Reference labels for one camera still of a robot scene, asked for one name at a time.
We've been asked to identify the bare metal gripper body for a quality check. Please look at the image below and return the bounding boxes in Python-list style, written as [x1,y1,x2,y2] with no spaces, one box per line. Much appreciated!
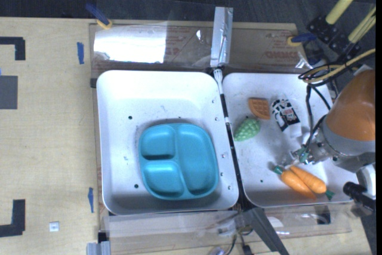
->
[299,133,333,164]

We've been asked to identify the black and white milk carton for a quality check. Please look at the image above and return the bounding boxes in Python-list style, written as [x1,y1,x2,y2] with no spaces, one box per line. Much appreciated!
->
[270,99,303,139]

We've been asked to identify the brown cardboard board, red print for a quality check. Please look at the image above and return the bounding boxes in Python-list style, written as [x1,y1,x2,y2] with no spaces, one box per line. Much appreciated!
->
[88,19,368,249]

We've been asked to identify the blue divided plate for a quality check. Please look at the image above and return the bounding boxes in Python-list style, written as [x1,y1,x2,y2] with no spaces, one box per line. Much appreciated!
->
[137,122,220,201]

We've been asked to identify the black cylinder on white bracket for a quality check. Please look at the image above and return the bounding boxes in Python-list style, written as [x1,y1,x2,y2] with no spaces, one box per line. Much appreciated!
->
[342,163,376,213]

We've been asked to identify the white plastic tray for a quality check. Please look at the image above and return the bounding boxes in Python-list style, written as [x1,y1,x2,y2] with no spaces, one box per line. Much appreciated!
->
[221,72,359,209]
[95,69,240,216]

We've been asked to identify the orange carrot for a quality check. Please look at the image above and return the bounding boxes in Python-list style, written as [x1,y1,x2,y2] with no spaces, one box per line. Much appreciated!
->
[289,165,335,201]
[272,165,318,201]

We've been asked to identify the green grapes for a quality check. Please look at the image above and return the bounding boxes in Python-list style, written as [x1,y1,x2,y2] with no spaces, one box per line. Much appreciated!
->
[233,116,261,142]

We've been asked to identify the orange waffle biscuit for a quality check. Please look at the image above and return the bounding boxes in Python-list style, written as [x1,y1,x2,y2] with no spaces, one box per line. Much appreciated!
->
[248,97,272,121]

